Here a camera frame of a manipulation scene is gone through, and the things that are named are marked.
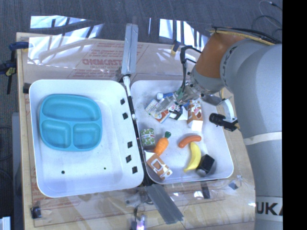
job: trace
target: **can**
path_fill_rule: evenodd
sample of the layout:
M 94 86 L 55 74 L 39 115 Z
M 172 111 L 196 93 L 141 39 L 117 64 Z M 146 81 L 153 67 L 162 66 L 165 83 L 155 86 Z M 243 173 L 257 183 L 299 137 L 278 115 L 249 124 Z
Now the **can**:
M 144 150 L 152 150 L 155 148 L 154 129 L 145 128 L 141 132 L 141 143 Z

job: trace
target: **carrot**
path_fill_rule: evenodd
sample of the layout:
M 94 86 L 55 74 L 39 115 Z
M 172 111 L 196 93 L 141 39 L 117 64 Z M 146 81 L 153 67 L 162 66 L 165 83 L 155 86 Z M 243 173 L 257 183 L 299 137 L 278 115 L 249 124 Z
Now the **carrot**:
M 155 152 L 158 156 L 160 156 L 164 150 L 167 148 L 168 146 L 168 138 L 170 138 L 171 133 L 170 132 L 165 132 L 164 137 L 160 138 L 153 150 L 153 152 Z
M 178 143 L 178 146 L 180 148 L 184 148 L 187 144 L 189 144 L 192 141 L 201 141 L 201 136 L 199 135 L 187 136 Z

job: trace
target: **hot dog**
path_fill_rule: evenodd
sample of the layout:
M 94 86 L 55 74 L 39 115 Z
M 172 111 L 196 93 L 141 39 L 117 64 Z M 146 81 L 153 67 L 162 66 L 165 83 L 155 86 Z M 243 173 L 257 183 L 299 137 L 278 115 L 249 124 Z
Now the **hot dog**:
M 180 148 L 184 148 L 187 144 L 189 144 L 192 141 L 201 141 L 201 136 L 199 135 L 187 136 L 178 143 L 178 146 Z

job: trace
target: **clear plastic sheet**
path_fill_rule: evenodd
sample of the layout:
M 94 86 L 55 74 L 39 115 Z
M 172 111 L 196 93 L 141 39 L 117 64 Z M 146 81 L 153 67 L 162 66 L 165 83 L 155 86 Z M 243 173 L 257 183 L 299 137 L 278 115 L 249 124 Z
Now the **clear plastic sheet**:
M 133 24 L 138 26 L 139 33 L 136 72 L 131 75 L 131 82 L 181 80 L 180 47 L 192 45 L 201 50 L 210 37 L 206 31 L 210 28 L 208 24 L 192 25 L 155 18 L 134 18 Z M 29 49 L 21 50 L 24 86 L 39 79 L 119 81 L 126 26 L 57 15 L 33 15 L 29 33 L 18 38 L 29 42 Z M 189 50 L 186 57 L 195 61 L 198 55 Z M 193 66 L 188 62 L 188 70 Z M 195 229 L 254 221 L 254 182 L 239 131 L 231 134 L 225 131 L 235 166 L 229 178 L 163 186 L 184 216 L 175 224 L 166 225 L 142 185 L 121 191 L 46 197 L 37 187 L 28 94 L 25 93 L 24 98 L 30 161 L 30 179 L 27 180 L 31 184 L 31 199 L 26 200 L 32 210 L 40 213 L 32 219 L 34 227 L 74 222 L 76 225 L 67 225 L 67 228 L 75 229 L 83 228 L 85 222 L 92 229 L 102 224 L 106 229 L 130 229 L 133 221 L 140 222 L 141 216 L 145 218 L 146 228 L 152 229 Z

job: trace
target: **light blue divided container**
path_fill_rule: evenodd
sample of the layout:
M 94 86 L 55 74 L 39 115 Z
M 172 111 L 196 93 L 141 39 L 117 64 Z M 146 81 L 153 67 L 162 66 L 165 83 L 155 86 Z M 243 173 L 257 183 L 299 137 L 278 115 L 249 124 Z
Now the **light blue divided container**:
M 84 96 L 51 94 L 40 107 L 39 130 L 50 148 L 88 151 L 102 137 L 102 117 L 98 104 Z

